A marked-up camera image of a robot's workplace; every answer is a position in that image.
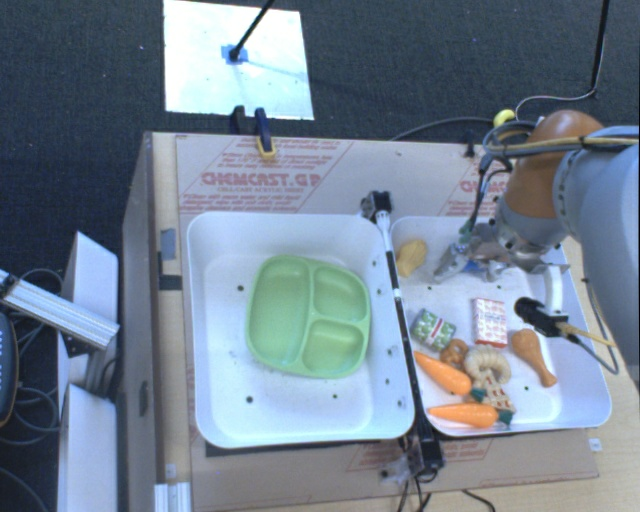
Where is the toy pizza slice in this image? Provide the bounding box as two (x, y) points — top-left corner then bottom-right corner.
(473, 370), (517, 414)

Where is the green divided plate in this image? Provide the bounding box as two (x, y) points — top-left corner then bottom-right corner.
(244, 253), (373, 380)

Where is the red and white carton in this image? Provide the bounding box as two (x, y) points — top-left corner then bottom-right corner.
(470, 297), (509, 349)

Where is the white plastic tray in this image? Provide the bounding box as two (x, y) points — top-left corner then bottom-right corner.
(186, 210), (417, 450)
(389, 215), (614, 439)

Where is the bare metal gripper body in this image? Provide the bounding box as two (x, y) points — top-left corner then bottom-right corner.
(467, 222), (572, 276)

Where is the yellow toy food piece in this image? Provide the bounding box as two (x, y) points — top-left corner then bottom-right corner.
(395, 238), (429, 279)

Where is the beige toy croissant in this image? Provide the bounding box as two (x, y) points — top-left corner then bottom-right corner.
(463, 345), (513, 389)

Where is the black block with thin wires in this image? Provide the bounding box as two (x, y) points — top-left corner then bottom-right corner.
(407, 433), (447, 477)
(360, 189), (396, 222)

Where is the brown toy chicken drumstick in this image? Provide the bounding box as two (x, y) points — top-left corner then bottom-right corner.
(510, 327), (559, 389)

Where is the brown toy pretzel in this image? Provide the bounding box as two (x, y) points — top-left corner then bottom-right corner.
(439, 338), (471, 371)

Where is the black cylinder on white bracket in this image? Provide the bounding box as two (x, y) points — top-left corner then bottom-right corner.
(513, 264), (572, 339)

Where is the green peas packet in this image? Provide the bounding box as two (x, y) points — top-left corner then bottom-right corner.
(409, 308), (458, 353)

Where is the thin black and white rod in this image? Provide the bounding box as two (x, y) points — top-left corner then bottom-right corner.
(375, 209), (437, 451)

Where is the orange toy carrot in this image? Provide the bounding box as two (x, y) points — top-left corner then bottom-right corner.
(413, 350), (473, 398)
(427, 402), (517, 430)

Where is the brown cardboard board red print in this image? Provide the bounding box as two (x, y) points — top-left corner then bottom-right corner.
(174, 132), (601, 502)

